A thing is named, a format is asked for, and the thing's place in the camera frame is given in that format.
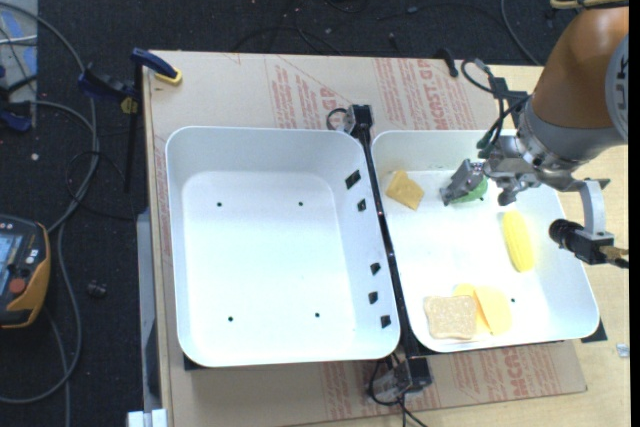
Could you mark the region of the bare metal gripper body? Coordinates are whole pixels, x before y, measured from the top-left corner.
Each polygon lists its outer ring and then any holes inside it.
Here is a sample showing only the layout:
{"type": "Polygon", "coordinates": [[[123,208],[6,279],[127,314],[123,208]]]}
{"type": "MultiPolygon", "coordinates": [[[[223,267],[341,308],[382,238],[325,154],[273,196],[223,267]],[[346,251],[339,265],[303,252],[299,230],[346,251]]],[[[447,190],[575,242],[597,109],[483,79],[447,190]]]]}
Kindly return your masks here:
{"type": "Polygon", "coordinates": [[[534,136],[500,136],[486,158],[484,173],[507,190],[525,190],[541,185],[572,190],[576,162],[564,159],[534,136]]]}

